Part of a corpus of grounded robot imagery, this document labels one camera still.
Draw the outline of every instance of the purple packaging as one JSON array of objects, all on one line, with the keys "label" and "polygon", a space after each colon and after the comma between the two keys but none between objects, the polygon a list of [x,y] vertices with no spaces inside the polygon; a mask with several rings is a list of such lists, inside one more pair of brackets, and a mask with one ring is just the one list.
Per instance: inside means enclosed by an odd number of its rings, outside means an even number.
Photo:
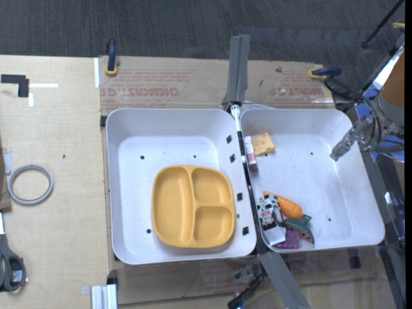
[{"label": "purple packaging", "polygon": [[247,163],[249,165],[249,170],[256,173],[258,169],[258,163],[256,162],[255,153],[253,150],[252,138],[250,136],[245,136],[243,139],[245,143],[245,151],[247,157]]}]

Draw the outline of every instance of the toy carrot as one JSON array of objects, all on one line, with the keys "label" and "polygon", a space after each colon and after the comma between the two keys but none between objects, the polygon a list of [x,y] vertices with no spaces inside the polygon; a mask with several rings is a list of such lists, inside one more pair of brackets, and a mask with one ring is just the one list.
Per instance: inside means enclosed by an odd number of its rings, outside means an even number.
[{"label": "toy carrot", "polygon": [[296,202],[287,199],[285,197],[279,196],[278,194],[274,194],[268,191],[263,191],[263,195],[267,194],[273,194],[274,196],[277,196],[279,200],[279,207],[281,209],[281,212],[289,216],[289,218],[292,219],[299,219],[303,217],[303,210],[302,207]]}]

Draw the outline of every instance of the black clamp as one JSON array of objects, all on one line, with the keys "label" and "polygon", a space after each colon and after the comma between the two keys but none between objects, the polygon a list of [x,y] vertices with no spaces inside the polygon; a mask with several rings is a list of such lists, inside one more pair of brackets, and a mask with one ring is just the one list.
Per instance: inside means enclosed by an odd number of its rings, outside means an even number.
[{"label": "black clamp", "polygon": [[25,75],[1,75],[2,84],[19,84],[19,97],[28,97],[29,79]]},{"label": "black clamp", "polygon": [[106,46],[106,54],[109,55],[109,59],[106,61],[105,73],[106,75],[112,77],[117,73],[117,63],[116,63],[116,40],[110,39]]},{"label": "black clamp", "polygon": [[336,66],[327,66],[321,69],[310,69],[308,71],[308,75],[311,79],[323,79],[323,76],[327,77],[334,77],[336,75],[340,75],[342,73],[342,69]]}]

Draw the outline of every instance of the wooden table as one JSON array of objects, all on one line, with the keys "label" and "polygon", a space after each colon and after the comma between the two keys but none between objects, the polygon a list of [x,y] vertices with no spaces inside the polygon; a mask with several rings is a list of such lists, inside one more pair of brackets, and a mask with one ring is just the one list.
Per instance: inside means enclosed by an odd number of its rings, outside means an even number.
[{"label": "wooden table", "polygon": [[[3,149],[12,152],[12,169],[40,164],[54,179],[45,202],[32,207],[13,202],[3,214],[9,246],[23,257],[29,282],[18,294],[1,292],[0,307],[90,308],[90,296],[83,293],[87,286],[106,285],[109,273],[94,59],[1,56],[0,66],[2,74],[26,75],[30,84],[58,84],[31,88],[33,107],[27,98],[17,97],[17,85],[0,84],[0,132]],[[23,198],[33,198],[45,187],[44,176],[27,172],[18,177],[14,189]],[[297,275],[298,282],[313,308],[343,308],[345,303],[394,308],[383,266],[376,257],[370,259],[383,275],[312,285],[302,274]],[[231,294],[122,307],[225,308],[230,299]],[[276,293],[272,302],[282,307]]]}]

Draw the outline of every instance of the scissors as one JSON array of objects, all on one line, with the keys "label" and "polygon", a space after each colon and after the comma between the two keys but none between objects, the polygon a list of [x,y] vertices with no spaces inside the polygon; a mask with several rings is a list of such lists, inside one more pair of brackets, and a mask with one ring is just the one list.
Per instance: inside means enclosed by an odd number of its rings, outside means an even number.
[{"label": "scissors", "polygon": [[23,260],[13,253],[8,245],[3,225],[3,214],[0,212],[0,289],[15,291],[26,279],[26,268]]}]

